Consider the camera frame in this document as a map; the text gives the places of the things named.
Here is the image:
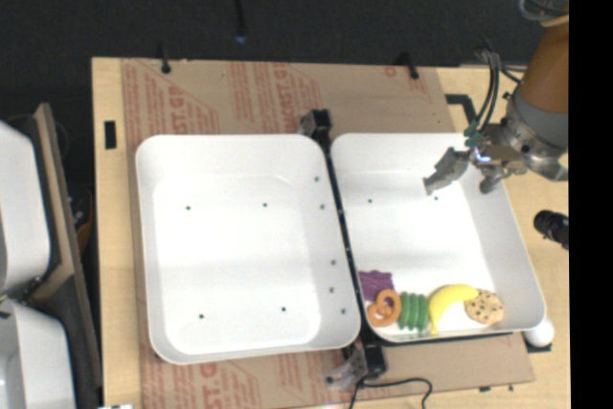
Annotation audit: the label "yellow banana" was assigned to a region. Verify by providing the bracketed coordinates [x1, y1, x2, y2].
[426, 284, 481, 336]

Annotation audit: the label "green pea pod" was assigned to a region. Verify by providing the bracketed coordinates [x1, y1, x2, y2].
[397, 291, 430, 333]

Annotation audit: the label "brown chocolate chip biscuit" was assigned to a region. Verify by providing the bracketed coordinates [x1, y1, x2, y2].
[463, 289, 506, 328]

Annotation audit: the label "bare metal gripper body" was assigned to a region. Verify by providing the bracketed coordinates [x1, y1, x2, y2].
[466, 122, 570, 182]

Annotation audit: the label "purple grapes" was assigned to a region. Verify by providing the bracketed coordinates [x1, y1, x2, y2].
[357, 270, 396, 303]

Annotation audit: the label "thin black rod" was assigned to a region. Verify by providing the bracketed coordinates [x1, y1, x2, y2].
[317, 132, 373, 351]

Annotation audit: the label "black block with thin wires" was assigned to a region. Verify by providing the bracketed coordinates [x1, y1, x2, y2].
[329, 341, 387, 392]
[300, 108, 333, 140]

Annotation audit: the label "orange pretzel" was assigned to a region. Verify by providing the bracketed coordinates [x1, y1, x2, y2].
[366, 288, 403, 329]

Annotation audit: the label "white egg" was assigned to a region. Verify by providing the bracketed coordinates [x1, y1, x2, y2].
[522, 318, 556, 349]

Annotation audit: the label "brown cardboard board red print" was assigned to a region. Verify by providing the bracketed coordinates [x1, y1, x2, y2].
[119, 57, 536, 409]

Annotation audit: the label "white plastic tray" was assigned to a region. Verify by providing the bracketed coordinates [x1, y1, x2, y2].
[329, 131, 548, 345]
[134, 133, 362, 366]

